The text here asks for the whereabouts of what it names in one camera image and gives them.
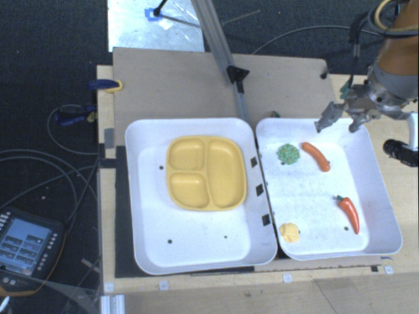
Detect green grapes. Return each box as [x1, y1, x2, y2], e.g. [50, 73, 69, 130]
[276, 143, 301, 166]

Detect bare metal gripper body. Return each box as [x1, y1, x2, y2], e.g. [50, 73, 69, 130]
[342, 84, 410, 121]

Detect yellow toy food lump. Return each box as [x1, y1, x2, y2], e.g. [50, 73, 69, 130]
[278, 222, 301, 243]

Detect black cylinder on white bracket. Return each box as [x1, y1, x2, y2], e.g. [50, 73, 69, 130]
[382, 111, 419, 167]

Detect orange sausage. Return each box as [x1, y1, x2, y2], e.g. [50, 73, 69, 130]
[301, 141, 331, 173]

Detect brown cardboard board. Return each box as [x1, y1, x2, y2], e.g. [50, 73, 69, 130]
[112, 46, 389, 279]

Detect orange carrot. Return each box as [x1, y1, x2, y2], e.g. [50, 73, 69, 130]
[335, 194, 361, 236]

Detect yellow divided plate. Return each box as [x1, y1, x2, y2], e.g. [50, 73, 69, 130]
[166, 135, 247, 212]

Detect white plastic tray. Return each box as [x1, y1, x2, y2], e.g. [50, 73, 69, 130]
[124, 117, 278, 276]
[255, 117, 403, 261]

